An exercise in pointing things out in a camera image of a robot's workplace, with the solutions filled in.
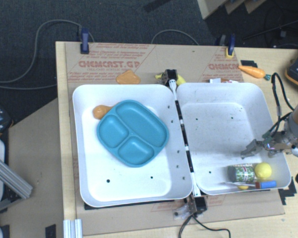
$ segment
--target toy carrot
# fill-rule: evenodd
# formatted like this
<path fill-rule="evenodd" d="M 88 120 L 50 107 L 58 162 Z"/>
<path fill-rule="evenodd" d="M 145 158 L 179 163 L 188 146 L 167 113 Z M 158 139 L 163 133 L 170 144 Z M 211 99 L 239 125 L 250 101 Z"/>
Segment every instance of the toy carrot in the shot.
<path fill-rule="evenodd" d="M 267 79 L 267 76 L 268 76 L 268 75 L 266 75 L 264 70 L 262 70 L 260 68 L 257 68 L 257 67 L 239 65 L 238 68 L 240 70 L 248 73 L 249 75 L 252 75 L 253 77 L 256 77 L 256 78 L 265 77 L 265 79 Z"/>

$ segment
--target blue plate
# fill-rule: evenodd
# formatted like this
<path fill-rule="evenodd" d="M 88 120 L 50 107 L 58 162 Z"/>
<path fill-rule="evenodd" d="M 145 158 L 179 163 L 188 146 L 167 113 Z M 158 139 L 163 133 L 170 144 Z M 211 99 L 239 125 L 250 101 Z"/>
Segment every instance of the blue plate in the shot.
<path fill-rule="evenodd" d="M 144 105 L 126 100 L 100 120 L 97 137 L 120 161 L 130 167 L 142 167 L 165 147 L 169 131 Z"/>

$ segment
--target green can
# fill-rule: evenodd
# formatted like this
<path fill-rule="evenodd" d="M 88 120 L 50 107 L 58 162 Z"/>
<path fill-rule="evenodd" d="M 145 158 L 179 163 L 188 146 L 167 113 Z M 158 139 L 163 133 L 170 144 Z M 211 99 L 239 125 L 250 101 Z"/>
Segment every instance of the green can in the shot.
<path fill-rule="evenodd" d="M 229 166 L 228 178 L 230 181 L 254 181 L 255 171 L 251 166 Z"/>

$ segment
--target white tray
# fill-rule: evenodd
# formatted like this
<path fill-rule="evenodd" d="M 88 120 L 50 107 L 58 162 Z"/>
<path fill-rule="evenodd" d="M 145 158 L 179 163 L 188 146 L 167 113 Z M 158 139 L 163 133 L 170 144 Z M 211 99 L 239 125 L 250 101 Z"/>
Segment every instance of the white tray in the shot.
<path fill-rule="evenodd" d="M 209 195 L 243 192 L 226 185 L 227 167 L 268 162 L 277 187 L 291 174 L 283 154 L 269 158 L 263 150 L 241 159 L 253 139 L 261 140 L 272 125 L 260 88 L 250 83 L 185 83 L 177 96 L 183 115 L 198 188 Z M 98 105 L 135 100 L 154 112 L 169 130 L 165 148 L 148 164 L 128 167 L 99 142 Z M 193 188 L 174 98 L 162 85 L 82 85 L 73 93 L 80 193 L 92 207 L 181 199 Z"/>

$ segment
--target wooden table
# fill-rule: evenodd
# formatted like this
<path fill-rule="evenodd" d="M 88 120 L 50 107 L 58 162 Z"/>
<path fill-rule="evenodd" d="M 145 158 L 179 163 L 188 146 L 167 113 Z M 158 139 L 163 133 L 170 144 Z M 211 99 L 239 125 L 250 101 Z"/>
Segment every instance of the wooden table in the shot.
<path fill-rule="evenodd" d="M 298 103 L 298 88 L 290 84 L 284 77 L 285 69 L 290 65 L 290 61 L 296 58 L 298 50 L 286 49 L 253 49 L 253 48 L 235 48 L 238 61 L 253 60 L 258 67 L 265 69 L 267 74 L 277 72 L 283 79 L 286 94 L 289 102 L 296 106 Z M 63 207 L 64 219 L 75 220 L 75 187 L 73 173 L 73 158 L 71 145 L 71 128 L 69 117 L 69 96 L 67 81 L 67 64 L 65 42 L 56 42 L 57 55 L 57 78 L 58 78 L 58 100 L 60 115 L 60 142 L 62 159 L 62 184 L 63 184 Z M 272 93 L 271 84 L 264 79 L 256 79 L 247 74 L 243 74 L 245 82 L 258 85 L 266 98 L 271 112 L 273 122 L 277 121 L 276 104 Z M 289 112 L 286 103 L 283 101 L 281 91 L 278 87 L 278 96 L 284 110 L 284 114 Z M 292 176 L 298 173 L 298 158 L 293 155 L 286 156 Z M 239 219 L 234 221 L 224 221 L 208 223 L 210 228 L 227 228 L 231 231 L 234 238 L 257 238 L 257 237 L 279 237 L 279 238 L 298 238 L 298 184 L 295 182 L 297 194 L 295 197 L 287 198 L 287 205 L 284 206 L 285 214 L 271 217 L 261 217 L 252 219 Z M 168 227 L 159 229 L 149 229 L 140 231 L 130 231 L 115 234 L 93 235 L 88 237 L 177 237 L 179 227 Z M 207 231 L 199 225 L 188 225 L 183 237 L 228 237 L 226 232 Z"/>

